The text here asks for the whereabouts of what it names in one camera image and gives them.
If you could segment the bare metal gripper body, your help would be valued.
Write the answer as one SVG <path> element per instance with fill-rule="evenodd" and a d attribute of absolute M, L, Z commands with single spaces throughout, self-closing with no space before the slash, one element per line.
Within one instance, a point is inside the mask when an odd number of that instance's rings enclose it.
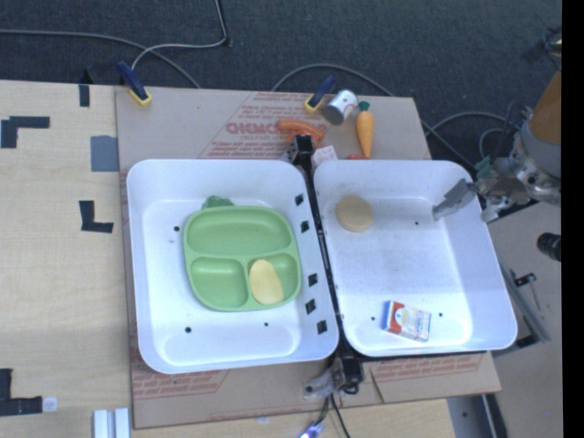
<path fill-rule="evenodd" d="M 561 180 L 545 172 L 523 144 L 516 144 L 506 157 L 484 158 L 475 169 L 475 189 L 487 209 L 531 202 L 561 206 Z"/>

